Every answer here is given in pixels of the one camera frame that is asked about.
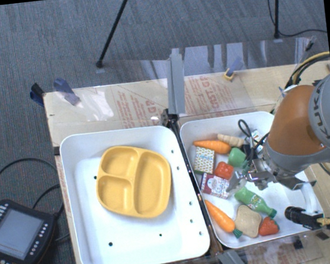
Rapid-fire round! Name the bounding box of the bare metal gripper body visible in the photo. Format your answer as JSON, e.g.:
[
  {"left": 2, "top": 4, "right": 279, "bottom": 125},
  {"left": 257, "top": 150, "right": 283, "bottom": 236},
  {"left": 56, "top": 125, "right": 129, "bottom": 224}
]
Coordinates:
[{"left": 243, "top": 152, "right": 280, "bottom": 187}]

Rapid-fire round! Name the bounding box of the green bottle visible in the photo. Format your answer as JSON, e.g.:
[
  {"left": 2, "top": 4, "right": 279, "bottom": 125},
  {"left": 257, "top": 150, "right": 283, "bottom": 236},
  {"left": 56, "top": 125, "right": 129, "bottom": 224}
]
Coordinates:
[{"left": 233, "top": 183, "right": 279, "bottom": 224}]

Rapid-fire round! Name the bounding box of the red and white carton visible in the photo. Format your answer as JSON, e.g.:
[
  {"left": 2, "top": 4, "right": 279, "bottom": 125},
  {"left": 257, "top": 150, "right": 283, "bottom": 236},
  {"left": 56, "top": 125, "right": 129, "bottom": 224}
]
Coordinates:
[{"left": 198, "top": 170, "right": 232, "bottom": 203}]

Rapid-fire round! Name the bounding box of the white plastic tray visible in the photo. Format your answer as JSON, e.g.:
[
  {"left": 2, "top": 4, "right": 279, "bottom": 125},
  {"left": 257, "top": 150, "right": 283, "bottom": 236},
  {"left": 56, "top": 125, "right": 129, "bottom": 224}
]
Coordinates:
[
  {"left": 57, "top": 119, "right": 214, "bottom": 264},
  {"left": 177, "top": 104, "right": 328, "bottom": 255}
]

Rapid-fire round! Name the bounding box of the green toy pepper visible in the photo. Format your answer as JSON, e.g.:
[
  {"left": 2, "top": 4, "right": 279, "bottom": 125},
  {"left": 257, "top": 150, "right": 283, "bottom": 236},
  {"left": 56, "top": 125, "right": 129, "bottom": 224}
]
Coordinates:
[{"left": 226, "top": 145, "right": 249, "bottom": 170}]

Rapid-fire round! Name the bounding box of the small white carton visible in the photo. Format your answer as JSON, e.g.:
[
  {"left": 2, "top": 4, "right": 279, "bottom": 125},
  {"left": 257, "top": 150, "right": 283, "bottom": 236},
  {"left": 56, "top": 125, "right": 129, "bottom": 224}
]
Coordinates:
[{"left": 244, "top": 129, "right": 265, "bottom": 149}]

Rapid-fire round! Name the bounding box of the yellow patterned white carton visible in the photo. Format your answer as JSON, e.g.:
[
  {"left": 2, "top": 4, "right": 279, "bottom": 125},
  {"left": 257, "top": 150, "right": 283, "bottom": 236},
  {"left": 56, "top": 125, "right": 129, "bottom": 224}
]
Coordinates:
[{"left": 190, "top": 145, "right": 219, "bottom": 177}]

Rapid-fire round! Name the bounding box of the beige bread slice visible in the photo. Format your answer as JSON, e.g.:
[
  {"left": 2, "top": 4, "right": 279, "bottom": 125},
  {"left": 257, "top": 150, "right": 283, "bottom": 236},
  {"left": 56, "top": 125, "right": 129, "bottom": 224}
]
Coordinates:
[{"left": 232, "top": 202, "right": 265, "bottom": 241}]

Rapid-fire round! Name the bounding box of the orange carrot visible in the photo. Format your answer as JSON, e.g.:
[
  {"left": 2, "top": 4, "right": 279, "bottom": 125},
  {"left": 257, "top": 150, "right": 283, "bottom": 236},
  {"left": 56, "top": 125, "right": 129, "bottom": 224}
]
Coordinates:
[
  {"left": 204, "top": 195, "right": 244, "bottom": 243},
  {"left": 193, "top": 136, "right": 233, "bottom": 159}
]

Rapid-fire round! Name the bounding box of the beige toy root vegetable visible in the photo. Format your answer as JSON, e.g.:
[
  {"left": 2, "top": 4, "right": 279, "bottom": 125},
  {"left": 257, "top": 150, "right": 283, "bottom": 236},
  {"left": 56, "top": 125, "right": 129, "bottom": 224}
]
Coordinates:
[{"left": 216, "top": 130, "right": 246, "bottom": 151}]

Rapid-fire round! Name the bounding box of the red toy strawberry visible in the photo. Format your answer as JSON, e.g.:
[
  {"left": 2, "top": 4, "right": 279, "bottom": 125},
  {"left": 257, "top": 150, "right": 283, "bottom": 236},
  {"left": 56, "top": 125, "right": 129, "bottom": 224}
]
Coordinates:
[{"left": 256, "top": 215, "right": 281, "bottom": 237}]

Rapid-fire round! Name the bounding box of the yellow divided plate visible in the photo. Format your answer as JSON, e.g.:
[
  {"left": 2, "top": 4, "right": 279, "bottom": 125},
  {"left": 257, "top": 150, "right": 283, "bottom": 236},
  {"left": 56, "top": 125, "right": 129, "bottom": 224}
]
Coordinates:
[{"left": 91, "top": 139, "right": 178, "bottom": 225}]

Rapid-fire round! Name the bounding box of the brown cardboard board red print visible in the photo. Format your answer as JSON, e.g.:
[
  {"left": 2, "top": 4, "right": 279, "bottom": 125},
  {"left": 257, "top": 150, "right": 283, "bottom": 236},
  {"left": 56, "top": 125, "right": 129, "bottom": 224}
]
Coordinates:
[{"left": 42, "top": 57, "right": 330, "bottom": 264}]

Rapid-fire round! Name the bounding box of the black tripod leg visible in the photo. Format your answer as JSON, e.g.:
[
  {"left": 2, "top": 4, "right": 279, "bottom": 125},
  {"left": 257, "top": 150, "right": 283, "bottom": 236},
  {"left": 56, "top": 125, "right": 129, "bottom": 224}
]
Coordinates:
[
  {"left": 269, "top": 0, "right": 289, "bottom": 40},
  {"left": 87, "top": 0, "right": 142, "bottom": 69}
]

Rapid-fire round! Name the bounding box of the black cylinder on white bracket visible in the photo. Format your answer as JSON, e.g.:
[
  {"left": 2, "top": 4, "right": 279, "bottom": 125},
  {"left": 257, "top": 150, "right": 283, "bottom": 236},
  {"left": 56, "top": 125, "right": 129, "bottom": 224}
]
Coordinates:
[{"left": 280, "top": 179, "right": 326, "bottom": 234}]

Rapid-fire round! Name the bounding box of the black block with wires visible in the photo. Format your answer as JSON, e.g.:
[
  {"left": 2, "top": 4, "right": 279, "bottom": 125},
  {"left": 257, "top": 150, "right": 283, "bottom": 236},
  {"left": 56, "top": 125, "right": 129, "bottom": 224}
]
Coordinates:
[{"left": 159, "top": 107, "right": 180, "bottom": 127}]

